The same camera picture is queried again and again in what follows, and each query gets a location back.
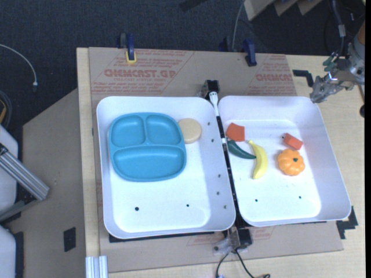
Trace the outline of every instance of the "blue plate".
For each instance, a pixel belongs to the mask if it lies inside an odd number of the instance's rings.
[[[112,165],[126,180],[167,180],[178,176],[186,166],[183,135],[168,115],[122,115],[113,121],[108,140]]]

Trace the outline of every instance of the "green pepper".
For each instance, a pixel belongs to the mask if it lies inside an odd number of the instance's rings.
[[[256,156],[252,155],[241,149],[234,140],[227,140],[228,150],[234,155],[242,159],[256,159]]]

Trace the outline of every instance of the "banana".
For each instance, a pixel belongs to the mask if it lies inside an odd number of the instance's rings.
[[[258,179],[264,175],[265,171],[267,171],[268,168],[267,153],[265,152],[263,147],[255,144],[252,140],[249,140],[248,143],[251,144],[256,155],[256,165],[253,172],[253,179]]]

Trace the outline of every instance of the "round tan object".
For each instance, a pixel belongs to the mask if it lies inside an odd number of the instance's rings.
[[[195,119],[182,119],[178,122],[178,125],[183,134],[185,144],[193,143],[201,136],[201,125]]]

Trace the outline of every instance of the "toy pumpkin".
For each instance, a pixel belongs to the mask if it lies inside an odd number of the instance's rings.
[[[286,175],[295,176],[305,169],[303,157],[299,154],[299,151],[294,151],[289,148],[278,155],[277,161],[278,167]]]

